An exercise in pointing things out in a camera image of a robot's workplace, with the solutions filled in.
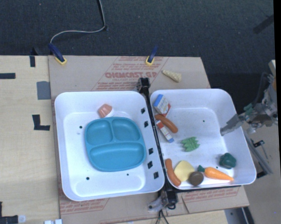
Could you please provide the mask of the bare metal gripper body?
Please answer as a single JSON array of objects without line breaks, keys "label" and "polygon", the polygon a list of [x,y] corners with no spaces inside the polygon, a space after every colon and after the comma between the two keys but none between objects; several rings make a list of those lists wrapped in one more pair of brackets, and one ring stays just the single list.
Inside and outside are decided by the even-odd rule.
[{"label": "bare metal gripper body", "polygon": [[278,125],[277,94],[273,89],[263,90],[244,110],[244,119],[252,128]]}]

